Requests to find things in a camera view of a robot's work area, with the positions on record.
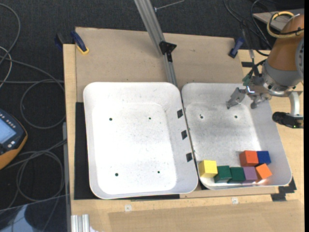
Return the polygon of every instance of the device screen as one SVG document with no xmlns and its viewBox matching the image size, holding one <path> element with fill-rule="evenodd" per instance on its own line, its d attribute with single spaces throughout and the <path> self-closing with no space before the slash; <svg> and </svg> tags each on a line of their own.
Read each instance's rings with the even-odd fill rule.
<svg viewBox="0 0 309 232">
<path fill-rule="evenodd" d="M 15 134 L 16 132 L 10 128 L 2 119 L 0 119 L 0 143 L 6 142 Z"/>
</svg>

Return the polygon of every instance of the orange block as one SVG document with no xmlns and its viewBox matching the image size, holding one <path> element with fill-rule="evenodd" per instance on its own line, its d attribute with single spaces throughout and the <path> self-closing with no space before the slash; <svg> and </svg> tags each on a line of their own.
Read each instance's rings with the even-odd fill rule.
<svg viewBox="0 0 309 232">
<path fill-rule="evenodd" d="M 262 165 L 255 167 L 255 170 L 256 170 L 256 175 L 258 178 L 257 181 L 260 181 L 262 179 L 266 179 L 272 176 L 272 172 L 270 171 L 266 163 L 263 163 Z"/>
<path fill-rule="evenodd" d="M 259 164 L 257 152 L 253 150 L 245 150 L 239 155 L 240 165 L 242 167 L 255 167 Z"/>
</svg>

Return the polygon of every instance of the cube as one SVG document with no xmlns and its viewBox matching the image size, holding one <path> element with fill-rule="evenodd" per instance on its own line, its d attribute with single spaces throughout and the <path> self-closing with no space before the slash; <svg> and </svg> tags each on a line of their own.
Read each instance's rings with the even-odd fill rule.
<svg viewBox="0 0 309 232">
<path fill-rule="evenodd" d="M 269 152 L 268 151 L 258 151 L 257 157 L 259 159 L 259 165 L 266 163 L 269 165 L 271 163 Z"/>
<path fill-rule="evenodd" d="M 245 150 L 239 155 L 240 165 L 242 167 L 254 167 L 259 164 L 257 152 Z"/>
<path fill-rule="evenodd" d="M 227 183 L 232 178 L 229 166 L 218 166 L 217 169 L 218 174 L 213 178 L 215 183 Z"/>
<path fill-rule="evenodd" d="M 215 160 L 203 160 L 198 165 L 200 177 L 213 178 L 218 174 L 217 162 Z"/>
<path fill-rule="evenodd" d="M 253 183 L 254 181 L 258 179 L 256 170 L 254 167 L 243 167 L 243 171 L 245 173 L 245 178 L 246 178 L 243 184 Z"/>
<path fill-rule="evenodd" d="M 246 180 L 245 173 L 242 167 L 231 167 L 232 179 L 228 181 L 229 184 L 241 184 Z"/>
<path fill-rule="evenodd" d="M 255 170 L 257 175 L 257 181 L 261 181 L 263 179 L 272 176 L 272 172 L 270 171 L 266 163 L 263 163 L 262 165 L 255 167 Z"/>
</svg>

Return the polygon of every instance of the wooden table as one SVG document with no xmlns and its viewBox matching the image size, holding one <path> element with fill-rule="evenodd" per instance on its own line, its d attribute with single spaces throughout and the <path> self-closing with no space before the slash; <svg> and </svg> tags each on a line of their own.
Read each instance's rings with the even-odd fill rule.
<svg viewBox="0 0 309 232">
<path fill-rule="evenodd" d="M 130 200 L 74 200 L 75 103 L 78 100 L 77 54 L 79 53 L 76 52 L 75 45 L 64 45 L 72 215 L 89 214 L 93 229 L 104 232 L 304 230 L 303 130 L 293 130 L 280 125 L 278 125 L 279 134 L 297 186 L 295 193 L 286 194 L 286 202 L 272 201 L 270 193 L 278 193 L 277 187 L 267 187 L 260 190 L 259 188 L 220 191 L 196 190 L 190 194 L 182 195 L 177 200 L 135 202 Z M 218 65 L 222 64 L 223 59 L 225 59 L 215 57 L 216 59 L 210 59 L 210 61 L 217 62 Z M 256 62 L 263 58 L 256 54 Z M 241 73 L 239 60 L 250 61 L 248 51 L 240 50 L 239 58 L 237 57 L 236 60 L 239 62 Z M 249 71 L 249 68 L 243 68 L 242 71 L 245 74 Z M 303 86 L 299 85 L 297 90 L 303 90 Z M 270 104 L 273 112 L 289 112 L 288 99 L 273 98 Z M 125 212 L 125 205 L 127 204 L 131 205 L 131 212 Z"/>
</svg>

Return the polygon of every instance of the plastic tray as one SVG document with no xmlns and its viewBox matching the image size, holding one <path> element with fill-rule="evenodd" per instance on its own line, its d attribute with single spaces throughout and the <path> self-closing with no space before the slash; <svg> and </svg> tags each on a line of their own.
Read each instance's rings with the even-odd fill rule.
<svg viewBox="0 0 309 232">
<path fill-rule="evenodd" d="M 200 178 L 209 189 L 252 186 L 284 186 L 292 173 L 276 124 L 272 121 L 269 102 L 251 109 L 251 99 L 229 110 L 225 102 L 236 87 L 242 84 L 190 83 L 183 87 L 182 97 L 192 147 L 197 163 L 216 160 L 217 165 L 239 167 L 239 153 L 243 150 L 268 150 L 273 176 L 258 184 L 216 184 L 213 178 Z"/>
<path fill-rule="evenodd" d="M 179 90 L 169 83 L 84 89 L 89 179 L 102 199 L 193 191 L 198 182 Z"/>
</svg>

